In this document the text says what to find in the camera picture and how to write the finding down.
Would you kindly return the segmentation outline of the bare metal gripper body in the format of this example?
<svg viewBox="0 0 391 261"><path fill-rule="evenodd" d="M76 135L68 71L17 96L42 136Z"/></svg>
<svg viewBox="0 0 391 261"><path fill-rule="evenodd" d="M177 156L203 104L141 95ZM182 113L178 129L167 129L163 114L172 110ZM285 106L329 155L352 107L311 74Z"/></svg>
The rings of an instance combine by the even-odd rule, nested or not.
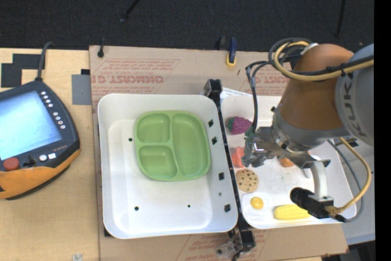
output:
<svg viewBox="0 0 391 261"><path fill-rule="evenodd" d="M253 158L258 155L265 156L265 161L275 157L279 160L286 157L283 148L274 140L271 127L260 127L257 130L250 127L246 131L245 152L252 152Z"/></svg>

